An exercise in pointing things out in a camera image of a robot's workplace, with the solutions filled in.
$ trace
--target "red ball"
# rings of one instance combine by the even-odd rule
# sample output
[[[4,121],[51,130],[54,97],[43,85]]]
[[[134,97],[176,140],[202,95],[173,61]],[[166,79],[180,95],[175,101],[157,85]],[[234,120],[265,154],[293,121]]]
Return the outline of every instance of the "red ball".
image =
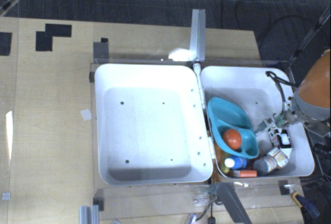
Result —
[[[235,129],[228,129],[223,134],[223,141],[230,149],[236,151],[242,145],[242,135]]]

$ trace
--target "orange ball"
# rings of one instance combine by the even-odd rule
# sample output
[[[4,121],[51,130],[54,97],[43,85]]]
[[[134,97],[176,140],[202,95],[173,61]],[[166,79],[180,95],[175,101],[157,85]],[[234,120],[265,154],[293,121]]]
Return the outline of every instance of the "orange ball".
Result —
[[[223,141],[230,149],[236,151],[242,145],[242,135],[235,129],[228,129],[223,134]]]

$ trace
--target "teal plastic container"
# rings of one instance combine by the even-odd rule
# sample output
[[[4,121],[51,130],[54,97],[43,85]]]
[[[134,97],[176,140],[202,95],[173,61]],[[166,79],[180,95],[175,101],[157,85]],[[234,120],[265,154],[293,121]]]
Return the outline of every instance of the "teal plastic container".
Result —
[[[258,156],[258,142],[243,109],[222,98],[213,97],[208,102],[207,112],[214,139],[224,152],[246,159]],[[229,148],[222,138],[223,133],[231,128],[236,129],[242,136],[242,145],[236,151]]]

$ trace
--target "white tape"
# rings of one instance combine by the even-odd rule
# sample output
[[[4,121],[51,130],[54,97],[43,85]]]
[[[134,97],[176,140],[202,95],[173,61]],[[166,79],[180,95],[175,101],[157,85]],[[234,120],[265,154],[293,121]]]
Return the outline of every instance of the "white tape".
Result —
[[[92,115],[89,109],[85,109],[81,111],[82,117],[84,121],[92,119]]]

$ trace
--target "wooden table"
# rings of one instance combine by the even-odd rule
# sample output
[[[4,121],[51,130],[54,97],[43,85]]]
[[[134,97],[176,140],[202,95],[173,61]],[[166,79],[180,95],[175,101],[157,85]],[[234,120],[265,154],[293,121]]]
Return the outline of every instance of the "wooden table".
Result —
[[[36,31],[45,31],[46,23],[70,24],[72,35],[53,37],[52,52],[37,52]],[[174,48],[189,47],[190,28],[1,18],[0,32],[6,30],[13,33],[14,42],[17,39],[18,49],[12,47],[9,57],[0,57],[1,84],[8,81],[8,75],[13,76],[16,66],[12,62],[17,62],[16,88],[7,85],[6,91],[0,92],[2,101],[14,100],[10,175],[6,173],[5,156],[0,153],[0,174],[4,175],[0,179],[5,183],[0,185],[0,191],[10,191],[11,198],[8,204],[0,204],[0,223],[6,223],[7,206],[9,224],[78,223],[79,207],[90,206],[94,196],[92,122],[85,121],[80,112],[91,109],[88,76],[93,42],[108,38],[110,53],[119,56],[157,53],[166,58]],[[206,57],[260,59],[253,32],[218,29],[206,30]],[[0,133],[0,144],[5,146],[2,128]],[[130,199],[127,196],[125,201],[133,201]],[[253,223],[304,223],[291,198],[287,196],[285,200],[286,206],[251,208],[247,212]],[[149,205],[139,201],[141,206]],[[252,201],[249,198],[243,203]],[[158,210],[152,207],[148,212],[148,216],[119,220],[176,224],[188,218],[187,212],[157,216]],[[232,223],[224,208],[214,215],[222,223]]]

